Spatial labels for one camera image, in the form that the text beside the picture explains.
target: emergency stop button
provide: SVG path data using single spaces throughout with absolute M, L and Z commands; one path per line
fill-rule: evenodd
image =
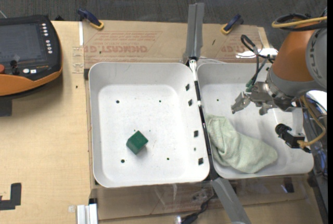
M 0 74 L 5 74 L 5 66 L 0 64 Z

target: white cable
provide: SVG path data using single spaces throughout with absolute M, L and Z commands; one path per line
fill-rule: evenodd
M 2 14 L 5 18 L 7 18 L 7 16 L 0 10 L 0 14 Z

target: display screen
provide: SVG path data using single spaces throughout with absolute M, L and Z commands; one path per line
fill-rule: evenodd
M 0 25 L 0 63 L 47 61 L 37 23 Z

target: green cloth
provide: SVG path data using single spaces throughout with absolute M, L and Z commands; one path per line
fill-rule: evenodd
M 240 134 L 222 116 L 205 114 L 214 159 L 244 173 L 256 173 L 277 160 L 276 150 L 265 142 Z

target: clamp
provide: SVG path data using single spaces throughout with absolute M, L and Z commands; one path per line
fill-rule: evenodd
M 99 21 L 91 12 L 85 9 L 78 9 L 78 14 L 81 16 L 80 20 L 87 19 L 90 25 L 98 30 L 103 29 L 104 23 Z
M 234 16 L 231 21 L 229 23 L 226 23 L 225 25 L 222 26 L 221 28 L 221 33 L 227 35 L 231 32 L 231 30 L 233 29 L 233 26 L 236 24 L 243 24 L 244 20 L 241 19 L 241 16 L 239 14 L 237 14 L 236 16 Z

